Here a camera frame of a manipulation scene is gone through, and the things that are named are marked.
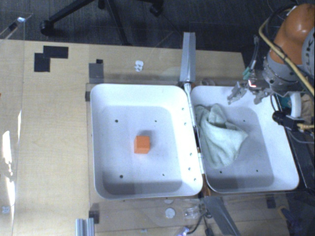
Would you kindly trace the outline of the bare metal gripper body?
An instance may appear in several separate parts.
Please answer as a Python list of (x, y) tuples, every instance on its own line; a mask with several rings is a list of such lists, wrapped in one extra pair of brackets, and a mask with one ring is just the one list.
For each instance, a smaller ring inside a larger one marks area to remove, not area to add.
[(245, 89), (252, 95), (271, 95), (270, 85), (262, 78), (255, 75), (244, 75)]

